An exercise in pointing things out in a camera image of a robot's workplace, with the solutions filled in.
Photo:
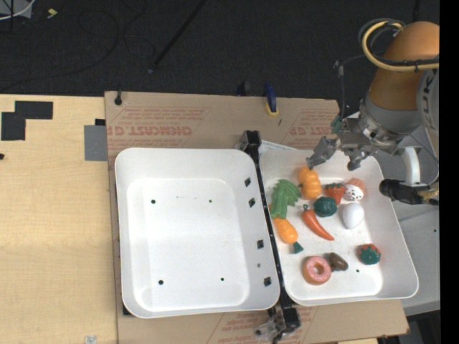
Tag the pink doughnut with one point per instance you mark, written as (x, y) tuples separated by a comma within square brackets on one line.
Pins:
[(316, 270)]

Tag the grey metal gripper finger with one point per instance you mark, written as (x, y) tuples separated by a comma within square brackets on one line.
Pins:
[(322, 152), (356, 160)]

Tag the white egg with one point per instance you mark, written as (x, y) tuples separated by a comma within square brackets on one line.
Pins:
[(353, 215)]

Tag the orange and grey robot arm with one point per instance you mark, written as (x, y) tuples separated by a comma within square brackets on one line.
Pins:
[(398, 70)]

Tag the brown cardboard board red print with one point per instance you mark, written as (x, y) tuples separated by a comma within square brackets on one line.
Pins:
[(201, 124)]

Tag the brown toy food piece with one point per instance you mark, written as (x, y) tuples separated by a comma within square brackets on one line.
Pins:
[(338, 262)]

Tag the thin black rod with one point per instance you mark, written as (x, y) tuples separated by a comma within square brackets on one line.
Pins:
[(269, 220)]

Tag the red strawberry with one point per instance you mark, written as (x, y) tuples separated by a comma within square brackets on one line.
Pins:
[(335, 191)]

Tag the red chili pepper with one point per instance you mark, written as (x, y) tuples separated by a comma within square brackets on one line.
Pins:
[(315, 223)]

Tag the white plastic tray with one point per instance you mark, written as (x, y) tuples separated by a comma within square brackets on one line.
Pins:
[(190, 235), (344, 281)]

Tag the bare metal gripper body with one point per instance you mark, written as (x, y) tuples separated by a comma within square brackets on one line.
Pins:
[(356, 136)]

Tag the green broccoli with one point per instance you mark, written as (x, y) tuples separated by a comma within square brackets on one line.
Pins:
[(325, 207)]

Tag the green pea pods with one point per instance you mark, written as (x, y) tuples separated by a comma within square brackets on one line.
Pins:
[(283, 197)]

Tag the yellow-orange carrot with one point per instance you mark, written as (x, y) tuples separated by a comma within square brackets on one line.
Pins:
[(285, 230)]

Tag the black cylinder on white bracket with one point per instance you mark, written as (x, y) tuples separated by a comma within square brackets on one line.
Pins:
[(398, 190)]

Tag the red tomato with green top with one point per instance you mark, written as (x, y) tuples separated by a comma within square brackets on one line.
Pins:
[(368, 254)]

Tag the orange pumpkin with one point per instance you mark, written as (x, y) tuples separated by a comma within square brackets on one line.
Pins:
[(310, 184)]

